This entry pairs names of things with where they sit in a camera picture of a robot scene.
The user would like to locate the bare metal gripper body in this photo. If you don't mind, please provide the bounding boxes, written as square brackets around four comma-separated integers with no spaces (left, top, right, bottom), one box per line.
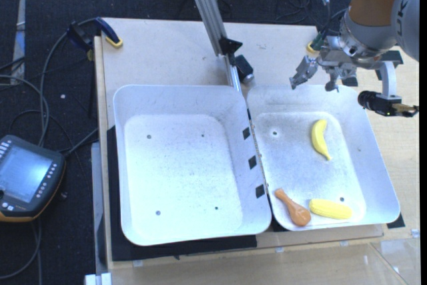
[316,35,385,78]

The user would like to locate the yellow banana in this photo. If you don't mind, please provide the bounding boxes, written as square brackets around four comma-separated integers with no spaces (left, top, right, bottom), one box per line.
[311,119,333,162]

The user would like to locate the black block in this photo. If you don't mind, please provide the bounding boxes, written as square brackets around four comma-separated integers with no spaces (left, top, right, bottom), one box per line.
[234,54,256,84]

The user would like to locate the white plastic tray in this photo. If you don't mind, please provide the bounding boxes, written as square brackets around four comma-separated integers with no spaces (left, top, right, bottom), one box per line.
[112,84,273,247]
[246,84,401,232]

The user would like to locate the yellow corn cob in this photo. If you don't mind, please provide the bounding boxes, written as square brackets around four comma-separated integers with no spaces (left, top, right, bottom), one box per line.
[308,198,354,220]

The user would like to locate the orange chicken drumstick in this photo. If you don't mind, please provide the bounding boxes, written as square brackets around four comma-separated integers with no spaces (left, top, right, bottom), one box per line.
[274,188,312,228]

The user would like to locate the pale wood board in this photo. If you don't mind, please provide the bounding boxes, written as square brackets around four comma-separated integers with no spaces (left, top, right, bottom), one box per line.
[99,17,420,270]

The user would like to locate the black cylinder on white bracket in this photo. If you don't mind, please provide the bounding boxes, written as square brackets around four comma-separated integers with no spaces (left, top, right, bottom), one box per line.
[357,59,404,117]

